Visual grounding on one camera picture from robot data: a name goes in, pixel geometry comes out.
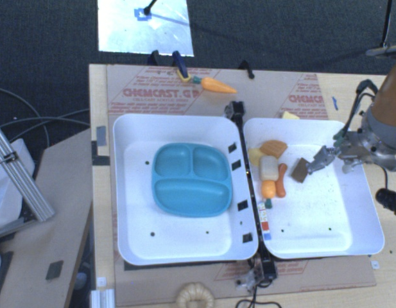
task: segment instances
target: blue tape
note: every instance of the blue tape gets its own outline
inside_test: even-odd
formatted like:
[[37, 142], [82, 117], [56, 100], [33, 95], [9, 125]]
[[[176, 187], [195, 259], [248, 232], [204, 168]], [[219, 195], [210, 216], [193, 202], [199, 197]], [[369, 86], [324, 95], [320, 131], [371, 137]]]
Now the blue tape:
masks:
[[333, 100], [334, 109], [335, 110], [339, 110], [338, 109], [338, 102], [336, 101], [336, 98], [332, 96], [332, 100]]
[[144, 8], [136, 8], [133, 11], [133, 14], [135, 15], [138, 21], [147, 21], [152, 18], [151, 13], [148, 16], [144, 14]]

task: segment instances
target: blue divided plate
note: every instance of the blue divided plate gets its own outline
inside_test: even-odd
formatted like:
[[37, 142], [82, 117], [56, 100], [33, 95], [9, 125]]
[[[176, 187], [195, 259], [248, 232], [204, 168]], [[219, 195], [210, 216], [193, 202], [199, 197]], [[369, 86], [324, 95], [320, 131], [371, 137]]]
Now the blue divided plate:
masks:
[[199, 144], [161, 147], [152, 169], [152, 193], [166, 212], [187, 217], [213, 217], [232, 201], [228, 160], [219, 150]]

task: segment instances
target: wire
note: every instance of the wire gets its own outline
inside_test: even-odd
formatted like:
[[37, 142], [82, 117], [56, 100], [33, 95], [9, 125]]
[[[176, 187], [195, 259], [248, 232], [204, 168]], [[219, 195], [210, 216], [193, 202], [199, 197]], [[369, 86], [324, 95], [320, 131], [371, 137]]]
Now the wire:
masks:
[[359, 108], [359, 105], [360, 105], [360, 102], [361, 102], [362, 98], [365, 97], [365, 96], [368, 96], [368, 97], [370, 97], [372, 99], [372, 101], [375, 98], [375, 95], [368, 94], [366, 92], [362, 93], [365, 89], [371, 89], [374, 93], [377, 92], [377, 87], [370, 80], [362, 81], [359, 84], [359, 86], [357, 88], [357, 91], [356, 91], [356, 98], [355, 98], [355, 100], [353, 102], [352, 109], [350, 110], [349, 118], [348, 118], [345, 126], [342, 129], [342, 133], [341, 133], [342, 137], [346, 136], [347, 130], [349, 129], [350, 124], [352, 123], [353, 117], [356, 114], [357, 109]]
[[257, 285], [257, 287], [259, 287], [259, 288], [261, 288], [261, 289], [266, 289], [267, 287], [270, 286], [270, 284], [272, 284], [271, 281], [269, 281], [269, 282], [266, 283], [266, 284], [263, 284], [263, 282], [264, 282], [264, 281], [260, 282], [260, 283]]
[[388, 172], [386, 171], [386, 169], [384, 167], [380, 167], [383, 172], [384, 172], [384, 188], [388, 188]]
[[250, 304], [247, 308], [254, 308], [255, 305], [276, 305], [278, 308], [282, 308], [282, 306], [280, 304], [278, 304], [277, 302], [274, 302], [274, 301], [269, 301], [269, 302], [258, 302], [258, 301], [256, 301], [257, 288], [258, 288], [258, 286], [255, 287], [254, 296], [252, 297], [251, 300], [242, 299], [242, 300], [237, 302], [235, 308], [239, 308], [239, 306], [241, 304], [243, 304], [244, 302], [248, 302]]
[[[0, 92], [3, 94], [7, 94], [15, 99], [18, 99], [19, 101], [21, 101], [22, 103], [24, 103], [26, 106], [28, 106], [30, 108], [30, 110], [32, 110], [32, 112], [34, 112], [34, 114], [37, 117], [41, 117], [41, 115], [37, 112], [37, 110], [30, 104], [28, 103], [24, 98], [18, 96], [17, 94], [14, 94], [13, 92], [10, 92], [8, 90], [2, 89], [0, 88]], [[44, 126], [44, 131], [45, 131], [45, 135], [46, 135], [46, 143], [47, 143], [47, 147], [50, 146], [50, 140], [49, 140], [49, 134], [48, 134], [48, 129], [46, 128], [46, 126]]]
[[[86, 109], [84, 109], [84, 110], [78, 110], [78, 111], [76, 111], [76, 112], [64, 114], [64, 115], [61, 115], [61, 116], [59, 116], [59, 117], [73, 116], [73, 115], [80, 114], [80, 113], [85, 113], [85, 112], [88, 112], [88, 111], [89, 111], [89, 109], [86, 108]], [[44, 121], [44, 122], [41, 122], [41, 123], [39, 123], [39, 124], [36, 124], [35, 126], [32, 126], [31, 128], [28, 128], [28, 129], [26, 129], [25, 131], [23, 131], [23, 132], [19, 133], [18, 135], [16, 135], [14, 138], [12, 138], [12, 139], [10, 140], [10, 142], [12, 142], [12, 141], [18, 139], [19, 137], [21, 137], [21, 136], [24, 135], [25, 133], [28, 133], [28, 132], [30, 132], [30, 131], [32, 131], [32, 130], [34, 130], [34, 129], [40, 127], [40, 126], [44, 126], [45, 124], [50, 123], [50, 122], [52, 122], [52, 120], [50, 120], [50, 121]]]
[[40, 117], [28, 117], [26, 119], [14, 120], [14, 121], [11, 121], [8, 123], [4, 123], [0, 127], [4, 128], [5, 126], [10, 126], [10, 125], [13, 125], [16, 123], [27, 122], [27, 121], [36, 121], [36, 120], [49, 120], [49, 122], [51, 122], [51, 121], [65, 121], [65, 122], [72, 122], [72, 123], [76, 123], [76, 124], [82, 124], [84, 126], [90, 126], [89, 123], [86, 123], [83, 121], [78, 121], [78, 120], [73, 120], [73, 119], [66, 119], [66, 118], [60, 117], [60, 116], [40, 116]]

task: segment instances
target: wooden table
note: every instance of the wooden table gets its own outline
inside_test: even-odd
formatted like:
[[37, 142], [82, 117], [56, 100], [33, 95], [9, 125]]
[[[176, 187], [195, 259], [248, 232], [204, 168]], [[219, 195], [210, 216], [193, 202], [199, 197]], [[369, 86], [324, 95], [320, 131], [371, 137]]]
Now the wooden table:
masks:
[[[267, 75], [267, 71], [256, 71], [256, 74]], [[358, 83], [370, 78], [380, 87], [384, 76], [365, 76], [355, 74], [317, 74], [322, 96], [329, 119], [345, 122], [354, 100]], [[337, 100], [335, 109], [332, 97]], [[107, 75], [104, 65], [90, 66], [90, 105], [92, 141], [96, 141], [97, 126], [108, 124], [107, 115]], [[368, 102], [361, 109], [365, 110]], [[351, 128], [359, 126], [360, 117], [355, 117]], [[98, 155], [109, 155], [108, 143], [98, 147]], [[366, 176], [372, 196], [384, 187], [382, 170], [377, 166], [365, 166]], [[112, 215], [110, 193], [110, 170], [108, 166], [93, 168], [94, 179], [94, 235], [96, 276], [104, 277], [106, 284], [98, 284], [98, 290], [113, 289], [114, 258], [112, 238]], [[396, 191], [396, 173], [389, 174], [389, 188]], [[375, 203], [385, 236], [385, 246], [381, 253], [371, 259], [379, 263], [375, 270], [377, 285], [355, 289], [315, 291], [308, 293], [291, 293], [285, 295], [258, 296], [258, 301], [276, 301], [283, 307], [396, 307], [396, 216], [389, 210]], [[216, 300], [216, 307], [234, 307], [237, 298]], [[137, 307], [176, 307], [175, 304], [159, 304]]]
[[[44, 151], [36, 183], [55, 215], [0, 243], [13, 252], [0, 308], [69, 307], [91, 221], [90, 158], [89, 130]], [[60, 273], [46, 279], [52, 264]]]

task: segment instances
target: orange toy carrot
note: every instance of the orange toy carrot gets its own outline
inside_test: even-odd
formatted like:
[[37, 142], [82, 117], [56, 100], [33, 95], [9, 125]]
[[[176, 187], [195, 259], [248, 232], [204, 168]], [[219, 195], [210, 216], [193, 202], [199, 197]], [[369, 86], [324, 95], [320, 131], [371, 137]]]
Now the orange toy carrot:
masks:
[[224, 84], [213, 78], [203, 78], [201, 80], [201, 85], [205, 90], [221, 92], [224, 94], [235, 94], [236, 89], [232, 88], [230, 85]]

